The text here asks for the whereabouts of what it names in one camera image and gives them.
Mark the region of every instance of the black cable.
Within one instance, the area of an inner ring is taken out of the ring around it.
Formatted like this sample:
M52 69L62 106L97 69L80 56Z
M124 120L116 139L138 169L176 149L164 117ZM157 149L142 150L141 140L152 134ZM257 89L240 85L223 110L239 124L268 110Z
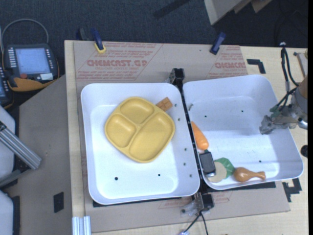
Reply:
M202 219L203 219L203 222L204 222L205 233L206 233L206 235L209 235L209 232L207 231L206 222L205 222L205 219L204 219L204 216L203 216L202 212L200 212L200 215L202 216Z
M293 94L296 89L297 89L297 87L296 87L296 88L293 88L291 91L287 92L286 95L285 95L285 96L279 101L279 103L276 105L276 106L279 106L279 105L284 101L284 104L283 104L282 107L280 107L280 109L279 109L280 112L281 112L281 111L284 109L284 107L286 106L289 95Z
M293 79L292 74L291 74L290 63L289 63L289 57L288 57L288 54L287 54L286 49L285 49L285 57L286 57L286 62L287 62L287 68L288 68L289 78L291 79L291 81L293 82L293 84L298 87L299 84Z
M11 25L16 24L16 23L19 23L19 22L24 22L24 21L29 21L29 22L33 22L33 23L39 24L39 25L43 28L43 30L45 31L45 35L46 35L46 39L47 39L47 40L46 40L46 43L47 43L47 44L49 43L49 33L48 33L47 29L45 28L45 26L44 26L42 23L40 23L40 22L38 22L37 20L34 20L34 19L22 18L22 19L18 19L18 20L15 20L15 21L9 23L9 24L4 28L4 30L1 32L1 35L0 35L0 46L1 46L1 51L2 51L2 53L3 53L3 51L4 51L3 38L4 38L4 33L6 32L6 30L7 30Z
M193 224L198 220L198 218L201 216L201 211L199 212L198 216L194 219L194 221L192 221L192 223L187 227L187 229L185 231L183 231L183 233L185 233L186 231L188 231Z
M283 47L282 50L280 51L280 56L282 58L282 69L283 69L285 81L289 82L288 75L286 72L286 67L285 67L285 53L286 53L286 49L285 49L285 47Z
M281 28L283 25L286 25L286 23L290 23L301 35L303 35L304 37L308 38L308 34L306 32L303 32L298 25L296 25L295 22L293 22L291 20L291 17L299 14L301 17L303 17L304 19L306 19L308 21L308 17L306 17L305 15L303 15L299 10L297 9L289 9L289 10L283 10L282 9L282 0L278 0L278 6L279 6L279 10L281 12L281 15L279 16L279 18L277 19L275 26L274 26L274 43L275 45L278 44L278 37L279 37L279 33L281 31Z

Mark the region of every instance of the toy carrot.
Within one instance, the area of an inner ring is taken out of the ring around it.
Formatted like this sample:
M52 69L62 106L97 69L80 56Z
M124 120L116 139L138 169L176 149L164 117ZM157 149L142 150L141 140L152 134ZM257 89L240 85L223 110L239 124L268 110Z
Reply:
M209 148L209 142L205 135L193 121L191 121L191 126L194 132L197 148L200 150L207 150Z

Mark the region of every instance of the wooden block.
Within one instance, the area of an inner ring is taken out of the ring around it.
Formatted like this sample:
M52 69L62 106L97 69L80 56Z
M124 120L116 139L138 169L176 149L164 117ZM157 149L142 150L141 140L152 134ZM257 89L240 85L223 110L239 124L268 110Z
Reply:
M169 110L173 104L170 101L170 99L168 97L164 98L163 100L161 100L159 103L156 104L157 107L161 108L163 111L167 111Z

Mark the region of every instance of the screen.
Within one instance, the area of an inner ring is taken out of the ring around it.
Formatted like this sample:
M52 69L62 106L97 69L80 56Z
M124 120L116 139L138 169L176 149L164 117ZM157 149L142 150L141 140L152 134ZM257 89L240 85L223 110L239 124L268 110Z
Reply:
M17 48L16 57L20 74L40 74L50 72L45 48Z

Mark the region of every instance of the divided plate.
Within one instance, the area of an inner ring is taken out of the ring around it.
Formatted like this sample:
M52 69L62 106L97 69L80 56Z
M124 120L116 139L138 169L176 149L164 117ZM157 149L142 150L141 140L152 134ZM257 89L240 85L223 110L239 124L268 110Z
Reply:
M126 156L141 163L156 159L174 131L171 117L141 97L124 100L105 124L108 140Z

